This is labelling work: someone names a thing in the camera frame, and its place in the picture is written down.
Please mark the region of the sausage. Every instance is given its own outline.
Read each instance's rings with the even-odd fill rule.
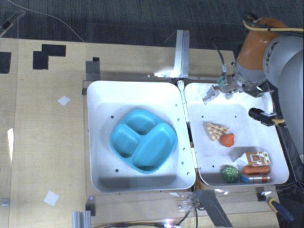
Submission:
[[[249,175],[267,174],[270,172],[270,167],[268,165],[261,165],[261,166],[247,165],[243,168],[243,172]]]

